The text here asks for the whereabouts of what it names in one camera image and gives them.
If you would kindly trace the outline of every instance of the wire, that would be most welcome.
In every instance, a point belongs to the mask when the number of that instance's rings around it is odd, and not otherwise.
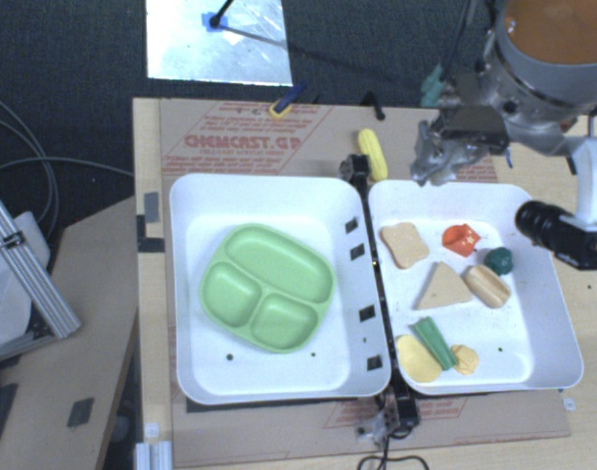
[[[420,456],[417,456],[415,454],[412,454],[410,456],[401,456],[399,458],[391,458],[391,457],[389,457],[388,456],[389,448],[390,448],[390,437],[387,437],[386,438],[386,443],[384,444],[384,454],[383,454],[383,456],[376,456],[374,454],[371,454],[369,456],[364,456],[357,463],[357,470],[362,470],[362,467],[364,466],[364,464],[367,461],[371,461],[371,460],[376,460],[376,461],[380,462],[379,466],[377,467],[377,470],[386,470],[386,467],[387,467],[387,465],[388,465],[389,462],[396,463],[396,462],[409,461],[409,460],[419,461],[420,464],[423,465],[423,468],[425,470],[431,470],[429,468],[429,465],[427,464],[427,461],[425,461],[423,458],[421,458]]]
[[[468,13],[470,11],[472,2],[473,0],[464,0],[464,5],[462,6],[462,10],[459,14],[457,27],[455,28],[455,34],[453,35],[451,46],[448,49],[448,54],[446,55],[444,62],[442,63],[444,70],[442,71],[442,75],[439,77],[440,82],[446,81],[450,75],[453,60],[455,59],[455,54],[457,52],[457,46],[459,45],[459,41],[464,34],[464,29],[466,29],[466,19],[468,18]]]
[[[12,125],[10,125],[9,123],[7,123],[5,120],[2,120],[2,119],[0,119],[0,126],[6,128],[10,132],[12,132],[16,136],[18,136],[26,144],[26,146],[28,146],[31,149],[31,151],[35,155],[39,156],[39,152],[33,146],[33,143],[24,134],[22,134],[19,130],[17,130],[15,127],[13,127]],[[48,178],[49,173],[48,173],[47,164],[44,163],[43,166],[44,166],[44,170],[46,171],[47,178]],[[37,219],[38,223],[42,222],[46,218],[46,216],[48,215],[48,211],[51,209],[52,205],[53,205],[53,182],[50,179],[48,179],[48,200],[46,203],[46,207],[44,208],[44,211]]]
[[[402,441],[403,439],[406,439],[407,436],[409,436],[409,434],[411,434],[411,433],[412,433],[411,428],[399,428],[397,430],[394,430],[390,434],[390,438],[395,439],[396,441]]]
[[[16,115],[16,113],[10,107],[8,107],[5,103],[3,103],[1,100],[0,100],[0,108],[5,113],[7,113],[7,115],[9,115],[24,130],[28,139],[30,139],[31,142],[33,143],[32,149],[33,149],[34,153],[37,155],[37,157],[46,157],[46,153],[44,152],[42,145],[40,145],[40,142],[37,140],[37,138],[31,131],[31,129],[29,129],[28,126],[23,122],[23,120],[18,115]],[[51,224],[46,233],[46,238],[48,239],[53,235],[53,232],[55,231],[55,226],[57,224],[57,220],[59,217],[60,190],[59,190],[59,186],[57,184],[57,179],[55,178],[55,172],[53,171],[53,167],[50,164],[45,164],[44,169],[45,169],[46,174],[49,179],[49,190],[50,190],[49,196],[52,192],[52,198],[53,198],[53,203],[52,203],[53,204],[53,214],[51,217]]]
[[[496,5],[495,5],[495,1],[494,0],[483,0],[488,14],[489,14],[489,20],[490,20],[490,26],[494,25],[494,22],[496,21],[496,15],[498,14],[498,11],[496,9]]]
[[[0,165],[0,171],[17,165],[31,164],[37,162],[59,162],[64,164],[85,165],[88,167],[99,168],[101,170],[108,170],[109,172],[115,172],[126,177],[133,177],[133,172],[129,172],[128,170],[113,167],[111,165],[99,164],[98,162],[85,161],[81,159],[71,159],[69,157],[28,157],[26,159],[18,159]]]

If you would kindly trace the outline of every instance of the table surface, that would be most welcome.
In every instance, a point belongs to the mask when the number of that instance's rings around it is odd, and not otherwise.
[[[365,118],[365,124],[374,124],[374,114],[370,110],[356,110],[354,115],[358,120]],[[410,118],[414,124],[419,119],[432,115],[427,111],[411,109],[390,108],[385,111],[387,115],[396,114],[399,117]],[[585,121],[574,127],[573,133],[584,134]],[[136,211],[142,214],[144,194],[161,189],[159,100],[134,101],[134,134]],[[382,136],[384,145],[384,141],[387,142],[390,135],[380,132],[380,138]],[[503,158],[493,159],[499,182],[520,186],[536,200],[556,204],[568,211],[575,210],[576,180],[564,159],[542,157],[527,148],[513,145],[512,162],[515,168],[510,169]],[[163,237],[161,220],[147,224],[147,236]],[[172,437],[165,266],[161,254],[144,255],[138,262],[143,418],[145,422],[157,423],[160,429],[158,437],[150,437],[151,434],[147,434],[145,441],[154,443],[158,440],[170,440]],[[414,450],[413,453],[423,456],[431,468],[597,468],[597,272],[579,272],[556,260],[554,264],[584,362],[581,382],[563,393],[563,397],[573,400],[575,405],[575,410],[569,412],[571,436],[567,439]],[[406,454],[409,454],[409,451],[395,451],[392,456]],[[242,463],[239,467],[262,470],[348,469],[354,468],[359,458],[359,455],[329,456]],[[237,467],[225,465],[213,468]],[[406,463],[405,468],[420,469],[421,465],[410,461]]]
[[[0,387],[18,385],[0,470],[103,468],[136,338],[133,215],[129,199],[66,229],[52,279],[82,325],[0,370]],[[68,427],[72,406],[86,399],[87,423]]]

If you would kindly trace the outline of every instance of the cardboard sheet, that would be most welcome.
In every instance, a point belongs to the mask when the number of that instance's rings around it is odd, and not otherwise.
[[[176,468],[248,461],[349,454],[374,450],[354,427],[372,417],[372,399],[288,402],[207,408],[187,402],[175,378],[174,289],[169,190],[188,172],[335,176],[357,153],[359,129],[373,128],[388,159],[390,177],[409,179],[417,125],[430,110],[294,106],[281,120],[268,104],[162,100],[161,167],[166,245],[166,294],[171,356],[173,455]],[[466,169],[459,180],[496,182],[491,159]],[[422,422],[392,448],[440,447],[564,437],[570,434],[557,391],[500,393],[419,401]]]

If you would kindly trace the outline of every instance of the green plate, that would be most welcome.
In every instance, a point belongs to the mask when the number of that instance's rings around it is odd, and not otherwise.
[[[262,224],[233,229],[207,265],[199,296],[214,322],[277,353],[301,349],[336,287],[333,267],[304,243]]]

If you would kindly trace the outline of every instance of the metal frame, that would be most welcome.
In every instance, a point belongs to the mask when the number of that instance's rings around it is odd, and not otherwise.
[[[172,442],[136,444],[134,468],[135,470],[172,470]]]
[[[1,200],[0,254],[31,297],[54,338],[61,340],[81,326],[81,321],[53,285],[50,276],[24,240],[23,233],[18,231]],[[24,336],[0,348],[0,360],[27,352],[50,341],[51,337],[35,339],[33,333],[28,331]]]

